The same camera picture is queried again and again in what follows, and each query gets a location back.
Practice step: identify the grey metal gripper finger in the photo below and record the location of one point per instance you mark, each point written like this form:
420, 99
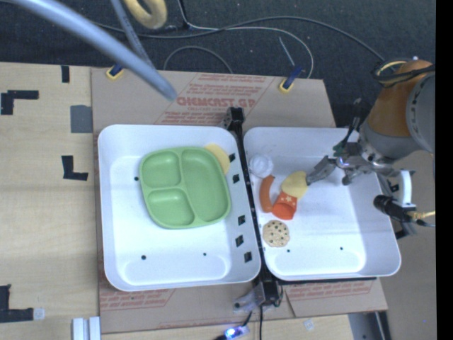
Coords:
322, 170
349, 178

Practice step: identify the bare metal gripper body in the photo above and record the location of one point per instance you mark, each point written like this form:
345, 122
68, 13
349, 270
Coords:
357, 161

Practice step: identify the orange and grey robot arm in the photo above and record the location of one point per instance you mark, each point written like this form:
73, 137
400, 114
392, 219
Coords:
393, 112

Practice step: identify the yellow round slice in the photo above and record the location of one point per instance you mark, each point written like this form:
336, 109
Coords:
219, 153
295, 186

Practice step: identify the orange can with stars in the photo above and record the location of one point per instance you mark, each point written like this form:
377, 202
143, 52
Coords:
285, 207

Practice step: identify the white plastic tray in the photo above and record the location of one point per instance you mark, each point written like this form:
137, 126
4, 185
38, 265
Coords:
170, 257
329, 232

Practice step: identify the white frilled round object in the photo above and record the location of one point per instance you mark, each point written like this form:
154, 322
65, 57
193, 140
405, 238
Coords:
261, 165

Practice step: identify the orange sausage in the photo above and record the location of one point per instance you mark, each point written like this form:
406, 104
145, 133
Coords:
265, 197

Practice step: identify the brown biscuit with dark dots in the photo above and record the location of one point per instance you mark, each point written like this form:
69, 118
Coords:
276, 233

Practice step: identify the green divided plate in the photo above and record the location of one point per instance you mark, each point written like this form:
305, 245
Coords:
184, 186

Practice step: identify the brown cardboard board, red print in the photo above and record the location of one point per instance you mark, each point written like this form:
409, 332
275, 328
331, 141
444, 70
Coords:
141, 97

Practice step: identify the black cylinder on white bracket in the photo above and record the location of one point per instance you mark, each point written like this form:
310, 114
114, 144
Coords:
389, 205

